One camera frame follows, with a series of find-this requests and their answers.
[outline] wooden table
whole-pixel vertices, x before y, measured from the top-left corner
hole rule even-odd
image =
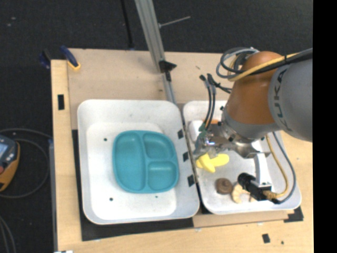
[[[312,143],[285,133],[282,134],[283,142],[302,193],[303,221],[284,222],[283,219],[294,211],[218,218],[197,215],[196,228],[82,241],[72,141],[72,129],[77,125],[77,106],[85,99],[165,100],[165,92],[149,52],[71,51],[81,63],[78,72],[68,67],[66,61],[52,61],[55,250],[73,250],[74,253],[313,251]],[[167,52],[165,55],[167,61],[177,64],[172,71],[172,85],[178,104],[206,100],[207,92],[199,75],[215,72],[221,54]],[[230,86],[224,80],[216,80]],[[217,97],[226,100],[227,94],[219,92]],[[270,242],[264,242],[263,235],[268,235]]]

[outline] brown round object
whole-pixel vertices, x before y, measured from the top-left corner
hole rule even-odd
[[[219,178],[215,182],[216,192],[219,194],[229,194],[233,190],[233,185],[230,180],[226,178]]]

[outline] black background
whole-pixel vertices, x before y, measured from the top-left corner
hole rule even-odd
[[[153,0],[165,26],[165,51],[222,53],[254,47],[289,54],[313,46],[313,0]],[[125,0],[136,50],[147,50],[134,0]],[[50,71],[38,56],[58,48],[128,49],[120,0],[0,0],[0,130],[19,127],[52,134]],[[21,135],[47,148],[46,138]],[[40,152],[22,145],[15,179],[6,190],[33,189],[46,171]],[[51,187],[17,200],[0,198],[0,215],[15,238],[17,252],[53,252]],[[0,239],[0,252],[4,252]]]

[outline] yellow cable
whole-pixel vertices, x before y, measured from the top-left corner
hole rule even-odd
[[[297,54],[298,53],[289,54],[286,57],[290,58],[290,57],[292,57],[294,55],[297,55]],[[260,69],[262,69],[264,67],[266,67],[266,66],[270,66],[272,64],[275,64],[275,63],[278,63],[278,62],[282,62],[283,60],[285,60],[285,56],[279,57],[279,58],[276,58],[276,59],[273,59],[273,60],[270,60],[268,62],[265,62],[263,64],[257,65],[255,67],[252,67],[251,69],[246,70],[245,72],[241,73],[240,75],[238,75],[236,77],[233,77],[233,78],[230,78],[228,80],[231,81],[231,82],[235,82],[235,81],[237,81],[239,79],[242,79],[243,77],[246,77],[247,75],[250,75],[250,74],[252,74],[252,73],[254,73],[254,72],[256,72],[256,71],[258,71],[258,70],[260,70]]]
[[[277,166],[279,166],[279,169],[282,172],[283,178],[285,180],[285,189],[284,189],[284,191],[282,193],[275,193],[275,192],[272,192],[270,190],[266,190],[266,191],[263,192],[266,195],[267,199],[271,200],[271,199],[277,199],[279,197],[284,196],[286,194],[286,192],[288,191],[289,185],[288,185],[287,176],[286,176],[286,174],[285,174],[285,172],[284,172],[284,170],[283,170],[283,168],[281,166],[281,163],[279,162],[278,158],[276,157],[276,154],[275,154],[274,149],[273,149],[273,147],[272,147],[272,145],[270,143],[270,138],[269,138],[268,135],[266,135],[266,139],[267,139],[267,143],[268,143],[270,152],[272,153],[273,158],[275,159]]]

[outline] teal divided plate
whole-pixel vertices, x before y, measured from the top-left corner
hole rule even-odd
[[[133,193],[158,193],[172,189],[179,179],[177,155],[164,134],[132,130],[114,140],[113,171],[118,185]]]

